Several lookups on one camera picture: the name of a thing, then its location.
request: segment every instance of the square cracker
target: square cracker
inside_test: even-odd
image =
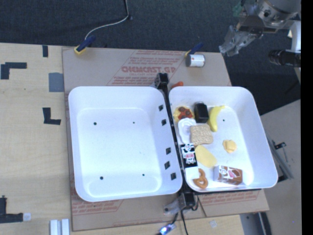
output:
[[[213,142],[211,128],[207,124],[190,126],[190,139],[194,146],[199,144],[210,144]]]

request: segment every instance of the wooden table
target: wooden table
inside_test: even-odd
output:
[[[0,44],[0,63],[27,62],[0,80],[0,195],[7,213],[31,213],[31,220],[0,224],[4,234],[48,234],[52,219],[71,219],[65,100],[49,92],[48,74],[63,73],[62,47],[49,46],[48,58],[37,45]],[[43,108],[60,125],[44,124]],[[157,234],[165,223],[107,228],[71,234]],[[182,221],[170,234],[185,234]],[[186,221],[189,234],[243,235],[240,216]]]

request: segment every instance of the white tray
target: white tray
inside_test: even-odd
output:
[[[213,169],[198,163],[205,171],[208,187],[201,189],[192,180],[188,185],[198,192],[217,192],[241,189],[270,188],[277,183],[277,170],[265,136],[252,94],[241,87],[175,87],[169,93],[172,113],[177,107],[194,109],[195,103],[203,102],[208,109],[225,105],[218,115],[218,131],[212,132],[214,141],[205,144],[217,159],[217,165],[243,170],[244,183],[232,186],[213,181]],[[175,123],[179,145],[183,144],[178,125]],[[223,140],[234,140],[237,150],[227,153]]]
[[[172,194],[182,175],[162,93],[77,87],[68,97],[75,188],[90,202]]]

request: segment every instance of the dark fabric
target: dark fabric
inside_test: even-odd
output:
[[[239,1],[128,0],[133,20],[95,31],[92,46],[187,51],[203,42],[201,51],[219,52]],[[0,0],[0,42],[76,46],[125,16],[123,0]],[[291,47],[287,33],[266,34],[224,58],[232,85],[252,92],[261,115],[301,95],[293,68],[268,60],[270,50]]]

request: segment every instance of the hole in tray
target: hole in tray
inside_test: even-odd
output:
[[[171,174],[171,180],[174,180],[174,179],[176,179],[176,173]]]
[[[165,164],[164,164],[164,167],[165,167],[165,169],[167,169],[168,167],[170,167],[171,165],[170,165],[170,162],[169,161],[167,161]]]

